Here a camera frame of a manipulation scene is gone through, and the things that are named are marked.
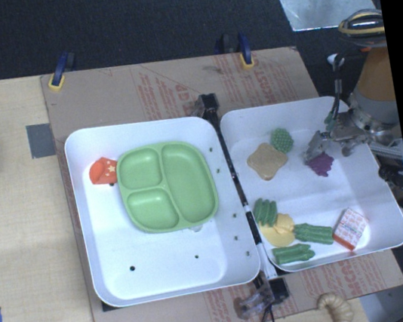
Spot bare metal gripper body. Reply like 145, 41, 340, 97
322, 104, 395, 153

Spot purple grapes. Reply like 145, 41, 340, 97
305, 150, 338, 181

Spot green broccoli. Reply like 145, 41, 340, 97
267, 124, 297, 157

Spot tan bread slice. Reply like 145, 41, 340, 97
243, 139, 292, 185

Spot white plastic tray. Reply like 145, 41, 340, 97
60, 103, 266, 314
217, 84, 403, 281

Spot orange and white carton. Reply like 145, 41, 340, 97
327, 204, 375, 255

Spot green asparagus bundle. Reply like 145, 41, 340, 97
292, 217, 336, 251
270, 240, 318, 268

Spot yellow toy food piece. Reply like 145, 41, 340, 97
257, 211, 300, 252

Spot thin black and white rod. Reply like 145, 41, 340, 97
206, 102, 276, 286

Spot green divided plate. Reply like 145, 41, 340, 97
112, 134, 224, 241

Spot tan croissant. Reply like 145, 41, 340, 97
314, 289, 355, 322

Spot brown cardboard board red print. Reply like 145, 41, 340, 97
39, 21, 403, 322

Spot red pizza slice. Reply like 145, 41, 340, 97
86, 154, 123, 190

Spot black cylinder on white bracket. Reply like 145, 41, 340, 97
368, 137, 403, 201

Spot black block with thin wires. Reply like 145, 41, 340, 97
231, 274, 293, 320
192, 91, 221, 121

